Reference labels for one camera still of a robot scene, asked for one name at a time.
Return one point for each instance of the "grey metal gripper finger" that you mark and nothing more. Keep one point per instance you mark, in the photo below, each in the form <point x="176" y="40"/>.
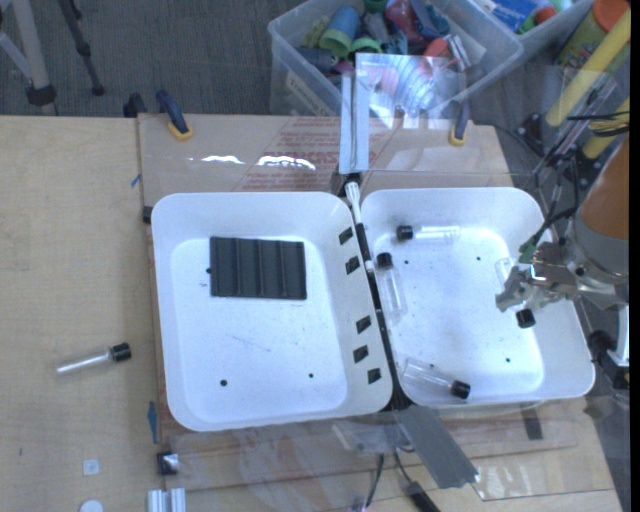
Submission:
<point x="542" y="299"/>
<point x="509" y="295"/>

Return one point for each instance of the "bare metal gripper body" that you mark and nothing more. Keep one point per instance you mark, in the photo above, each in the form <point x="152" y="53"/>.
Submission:
<point x="560" y="272"/>

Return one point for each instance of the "clear bottle with black cap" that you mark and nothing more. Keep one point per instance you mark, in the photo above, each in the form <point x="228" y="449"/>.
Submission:
<point x="85" y="361"/>
<point x="435" y="379"/>
<point x="525" y="318"/>
<point x="391" y="290"/>
<point x="435" y="233"/>

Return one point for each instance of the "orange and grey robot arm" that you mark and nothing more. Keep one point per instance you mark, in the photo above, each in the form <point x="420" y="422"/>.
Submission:
<point x="605" y="200"/>

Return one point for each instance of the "white plastic tray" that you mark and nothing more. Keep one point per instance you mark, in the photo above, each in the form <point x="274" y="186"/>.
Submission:
<point x="465" y="325"/>
<point x="260" y="345"/>

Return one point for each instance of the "black ribbed rack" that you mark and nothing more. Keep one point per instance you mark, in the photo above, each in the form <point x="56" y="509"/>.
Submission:
<point x="257" y="268"/>

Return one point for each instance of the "clear plastic storage bin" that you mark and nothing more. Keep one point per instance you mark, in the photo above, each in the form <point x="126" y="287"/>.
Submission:
<point x="310" y="85"/>

